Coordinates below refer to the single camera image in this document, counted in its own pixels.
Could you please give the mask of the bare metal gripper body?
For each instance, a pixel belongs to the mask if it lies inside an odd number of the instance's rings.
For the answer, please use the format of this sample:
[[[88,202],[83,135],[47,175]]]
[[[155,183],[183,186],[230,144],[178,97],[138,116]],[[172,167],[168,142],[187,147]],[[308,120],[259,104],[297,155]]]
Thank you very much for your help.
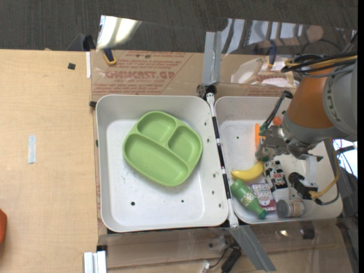
[[[259,127],[257,129],[257,149],[259,146],[265,146],[269,149],[269,160],[273,160],[275,156],[279,155],[291,155],[298,160],[307,160],[313,157],[318,162],[323,159],[323,156],[309,153],[311,149],[316,147],[316,144],[302,143],[292,136],[286,137],[281,126],[266,127],[262,125]]]

